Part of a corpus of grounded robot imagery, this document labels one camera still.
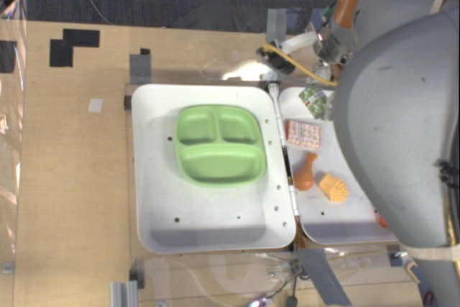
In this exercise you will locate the orange toy chicken drumstick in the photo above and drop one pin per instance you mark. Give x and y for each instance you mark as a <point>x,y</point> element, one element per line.
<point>304,176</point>

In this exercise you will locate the green divided plate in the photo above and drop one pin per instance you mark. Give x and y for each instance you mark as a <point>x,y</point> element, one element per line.
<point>219,165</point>

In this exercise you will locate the orange and white carton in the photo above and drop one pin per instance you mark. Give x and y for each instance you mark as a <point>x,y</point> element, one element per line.
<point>303,134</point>

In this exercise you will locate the green apple print can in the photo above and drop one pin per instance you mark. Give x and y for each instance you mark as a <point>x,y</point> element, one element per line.
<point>313,100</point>

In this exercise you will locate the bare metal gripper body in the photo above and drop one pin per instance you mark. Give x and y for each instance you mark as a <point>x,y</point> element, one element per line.
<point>330,51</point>

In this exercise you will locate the yellow toy corn cob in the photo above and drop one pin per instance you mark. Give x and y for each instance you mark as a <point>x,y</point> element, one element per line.
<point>334,188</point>

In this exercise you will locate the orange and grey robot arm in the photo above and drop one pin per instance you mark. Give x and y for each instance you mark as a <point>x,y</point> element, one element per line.
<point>395,100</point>

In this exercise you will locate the white plastic tray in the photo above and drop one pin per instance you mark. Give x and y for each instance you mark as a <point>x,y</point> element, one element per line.
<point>215,219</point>
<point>334,226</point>

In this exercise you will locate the thin black and white rod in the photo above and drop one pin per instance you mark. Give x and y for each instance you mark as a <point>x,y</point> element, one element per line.
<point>280,126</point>

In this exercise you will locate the small orange toy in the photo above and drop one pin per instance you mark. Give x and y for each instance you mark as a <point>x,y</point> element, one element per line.
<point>382,221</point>

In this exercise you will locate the black cylinder on white bracket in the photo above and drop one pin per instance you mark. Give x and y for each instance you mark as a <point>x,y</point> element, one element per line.
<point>278,59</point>

